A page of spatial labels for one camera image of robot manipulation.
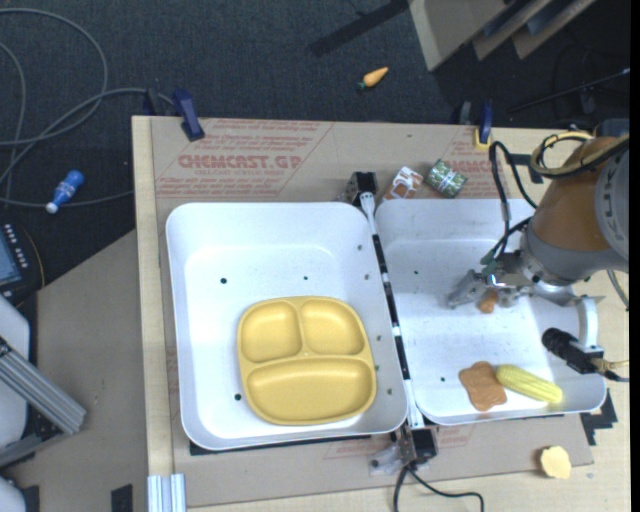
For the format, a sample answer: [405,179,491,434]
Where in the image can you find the green can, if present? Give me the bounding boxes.
[424,158,469,200]

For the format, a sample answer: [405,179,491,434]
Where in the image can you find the yellow divided plate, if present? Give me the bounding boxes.
[235,295,378,427]

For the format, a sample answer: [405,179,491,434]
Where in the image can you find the orange and white carton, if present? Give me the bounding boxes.
[383,165,425,202]

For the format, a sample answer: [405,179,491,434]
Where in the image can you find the brown cardboard board, red print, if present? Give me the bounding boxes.
[149,116,596,509]

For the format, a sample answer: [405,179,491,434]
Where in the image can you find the thin black and white rod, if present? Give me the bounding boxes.
[360,191,426,429]

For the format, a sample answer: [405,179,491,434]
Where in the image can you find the blue bottle with white cap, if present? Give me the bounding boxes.
[45,169,86,215]

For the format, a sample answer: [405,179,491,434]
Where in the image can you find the orange carrot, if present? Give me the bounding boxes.
[356,65,390,92]

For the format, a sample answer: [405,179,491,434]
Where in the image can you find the yellow corn cob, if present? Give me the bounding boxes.
[494,363,565,405]

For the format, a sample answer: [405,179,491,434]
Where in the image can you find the yellow toy crisp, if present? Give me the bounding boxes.
[539,445,573,481]

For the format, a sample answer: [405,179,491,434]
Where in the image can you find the white plastic tray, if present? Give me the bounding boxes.
[374,197,609,427]
[164,200,409,452]

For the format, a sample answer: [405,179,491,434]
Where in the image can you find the black block with thin wires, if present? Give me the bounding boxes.
[344,170,379,207]
[393,426,441,470]

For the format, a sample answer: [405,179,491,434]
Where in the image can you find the brown biscuit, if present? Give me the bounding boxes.
[458,360,508,413]

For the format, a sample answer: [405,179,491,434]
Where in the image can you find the black cylinder on white bracket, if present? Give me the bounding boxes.
[541,294,609,375]

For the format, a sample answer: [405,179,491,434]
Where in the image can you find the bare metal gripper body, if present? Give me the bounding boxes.
[485,251,577,307]

